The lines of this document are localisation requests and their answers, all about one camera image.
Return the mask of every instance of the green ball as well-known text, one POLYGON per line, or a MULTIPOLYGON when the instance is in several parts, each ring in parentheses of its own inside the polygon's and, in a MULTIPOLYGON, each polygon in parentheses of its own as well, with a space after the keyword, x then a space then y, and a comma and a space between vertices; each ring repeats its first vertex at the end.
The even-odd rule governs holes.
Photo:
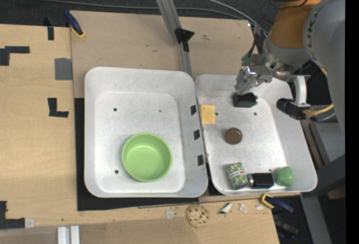
POLYGON ((293 184, 292 169, 286 166, 275 171, 275 181, 280 185, 291 186, 293 184))

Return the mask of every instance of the green plastic bowl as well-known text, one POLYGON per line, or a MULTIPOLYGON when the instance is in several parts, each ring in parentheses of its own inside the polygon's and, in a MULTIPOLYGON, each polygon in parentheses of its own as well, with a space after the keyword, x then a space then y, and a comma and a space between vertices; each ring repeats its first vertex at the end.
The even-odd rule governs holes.
POLYGON ((172 166, 169 145, 153 133, 131 136, 122 148, 122 163, 134 179, 144 182, 164 177, 172 166))

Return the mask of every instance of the broken plastic piece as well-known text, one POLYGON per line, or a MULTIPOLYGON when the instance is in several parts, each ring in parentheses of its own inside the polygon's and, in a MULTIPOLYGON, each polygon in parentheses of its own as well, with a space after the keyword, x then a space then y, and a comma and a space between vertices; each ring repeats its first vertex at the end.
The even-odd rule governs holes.
POLYGON ((229 212, 231 210, 231 208, 233 207, 233 204, 232 203, 228 203, 225 207, 223 207, 222 209, 220 209, 217 214, 225 214, 227 212, 229 212))
POLYGON ((26 218, 25 219, 25 227, 32 228, 35 226, 35 219, 34 218, 26 218))
POLYGON ((240 208, 239 208, 240 212, 245 213, 245 212, 247 212, 247 210, 248 210, 248 207, 246 205, 244 205, 244 204, 240 205, 240 208))
POLYGON ((166 210, 166 218, 174 218, 174 211, 166 210))

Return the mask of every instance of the white tray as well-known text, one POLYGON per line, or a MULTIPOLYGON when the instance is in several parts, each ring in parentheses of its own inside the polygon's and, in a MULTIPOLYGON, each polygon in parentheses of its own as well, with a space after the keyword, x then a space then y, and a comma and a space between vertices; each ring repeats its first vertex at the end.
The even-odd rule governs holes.
POLYGON ((198 197, 208 185, 202 159, 199 111, 189 75, 109 67, 86 74, 85 184, 93 195, 198 197), (158 181, 137 181, 123 167, 123 144, 140 132, 161 136, 172 149, 171 170, 158 181))
POLYGON ((214 125, 202 125, 211 179, 215 188, 225 195, 258 192, 304 192, 317 183, 315 168, 298 120, 277 109, 280 98, 292 98, 286 82, 273 79, 253 88, 258 104, 251 108, 235 108, 232 95, 236 76, 201 75, 195 81, 199 105, 216 106, 214 125), (230 145, 224 133, 237 127, 243 133, 239 144, 230 145), (269 189, 244 187, 233 190, 225 168, 241 162, 246 173, 274 172, 290 166, 294 174, 291 187, 275 184, 269 189))

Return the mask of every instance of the brown cookie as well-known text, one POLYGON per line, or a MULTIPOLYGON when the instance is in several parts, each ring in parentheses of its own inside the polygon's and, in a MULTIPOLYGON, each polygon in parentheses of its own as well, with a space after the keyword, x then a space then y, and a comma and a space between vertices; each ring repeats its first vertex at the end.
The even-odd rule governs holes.
POLYGON ((206 226, 209 222, 207 209, 201 205, 190 205, 186 210, 187 221, 190 226, 200 228, 206 226))

